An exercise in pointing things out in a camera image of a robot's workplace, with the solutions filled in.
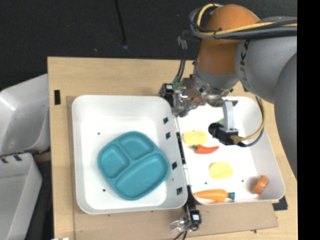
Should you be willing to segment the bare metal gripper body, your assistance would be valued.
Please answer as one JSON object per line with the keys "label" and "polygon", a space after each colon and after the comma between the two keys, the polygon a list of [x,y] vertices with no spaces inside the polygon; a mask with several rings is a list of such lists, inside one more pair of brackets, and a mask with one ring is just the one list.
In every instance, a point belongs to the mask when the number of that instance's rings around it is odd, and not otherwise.
{"label": "bare metal gripper body", "polygon": [[186,106],[221,107],[228,89],[219,89],[208,85],[198,77],[185,77],[179,84],[179,102]]}

